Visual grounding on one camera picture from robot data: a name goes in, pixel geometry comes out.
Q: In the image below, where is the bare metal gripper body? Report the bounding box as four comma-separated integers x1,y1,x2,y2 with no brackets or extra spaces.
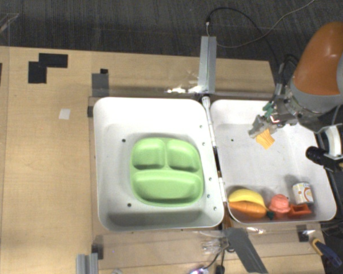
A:
252,91,300,131

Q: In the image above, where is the yellow ridged biscuit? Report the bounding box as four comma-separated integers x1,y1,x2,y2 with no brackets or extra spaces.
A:
256,129,276,151

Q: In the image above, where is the white plastic tray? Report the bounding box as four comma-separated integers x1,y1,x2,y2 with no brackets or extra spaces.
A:
210,99,338,225
92,96,225,232

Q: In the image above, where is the thin black and white rod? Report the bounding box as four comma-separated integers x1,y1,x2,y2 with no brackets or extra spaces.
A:
201,95,226,203

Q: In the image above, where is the yellow banana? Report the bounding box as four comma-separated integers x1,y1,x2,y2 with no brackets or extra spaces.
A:
228,188,267,209

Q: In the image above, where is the small white can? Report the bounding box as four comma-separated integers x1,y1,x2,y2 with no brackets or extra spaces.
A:
292,182,316,206

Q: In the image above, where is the pink cupcake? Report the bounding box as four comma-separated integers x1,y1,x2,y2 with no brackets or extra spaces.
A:
268,194,292,219

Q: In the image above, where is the orange carrot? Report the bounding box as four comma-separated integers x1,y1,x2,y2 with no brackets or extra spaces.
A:
228,200,276,220

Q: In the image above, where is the orange cube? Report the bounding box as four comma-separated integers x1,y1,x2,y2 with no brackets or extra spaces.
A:
288,203,313,219

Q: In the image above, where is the green divided plate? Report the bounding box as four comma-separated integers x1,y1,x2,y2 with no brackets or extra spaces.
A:
129,137,205,208

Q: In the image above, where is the black cylinder on white bracket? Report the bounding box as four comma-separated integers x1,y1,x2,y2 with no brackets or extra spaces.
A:
305,124,343,171

